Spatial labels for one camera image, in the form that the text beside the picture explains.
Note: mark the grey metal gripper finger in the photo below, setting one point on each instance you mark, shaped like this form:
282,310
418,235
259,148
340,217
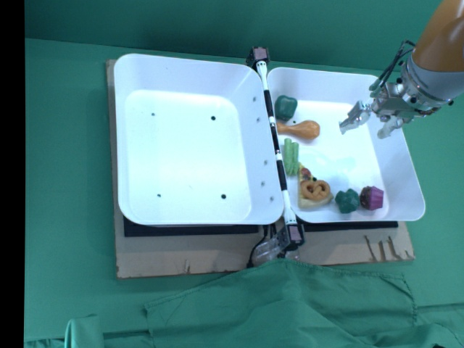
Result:
355,118
389,127

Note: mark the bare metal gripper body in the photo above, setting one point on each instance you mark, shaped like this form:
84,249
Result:
393,100

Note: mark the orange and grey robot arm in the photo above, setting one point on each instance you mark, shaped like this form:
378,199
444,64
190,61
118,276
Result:
440,31

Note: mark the white plastic tray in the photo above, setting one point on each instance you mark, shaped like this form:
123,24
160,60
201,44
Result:
348,161
185,151

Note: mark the orange chicken drumstick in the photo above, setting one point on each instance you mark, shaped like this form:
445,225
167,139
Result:
306,129

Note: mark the green bell pepper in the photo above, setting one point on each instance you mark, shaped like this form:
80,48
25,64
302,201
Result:
285,107

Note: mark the purple cupcake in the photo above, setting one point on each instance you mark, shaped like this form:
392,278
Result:
372,198

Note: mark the green beans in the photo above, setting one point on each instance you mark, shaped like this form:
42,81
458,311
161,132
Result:
290,156

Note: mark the brown pretzel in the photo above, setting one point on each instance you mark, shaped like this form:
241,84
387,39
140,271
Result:
315,190

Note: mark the green broccoli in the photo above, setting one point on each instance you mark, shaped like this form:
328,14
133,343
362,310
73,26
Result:
347,201

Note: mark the black and white thin rod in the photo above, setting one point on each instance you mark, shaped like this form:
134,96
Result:
281,172

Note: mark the pizza slice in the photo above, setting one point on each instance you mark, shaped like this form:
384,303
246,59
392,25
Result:
306,203

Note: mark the green cloth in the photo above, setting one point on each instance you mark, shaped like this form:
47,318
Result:
290,303

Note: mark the brown cardboard board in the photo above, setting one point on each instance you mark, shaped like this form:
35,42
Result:
203,256

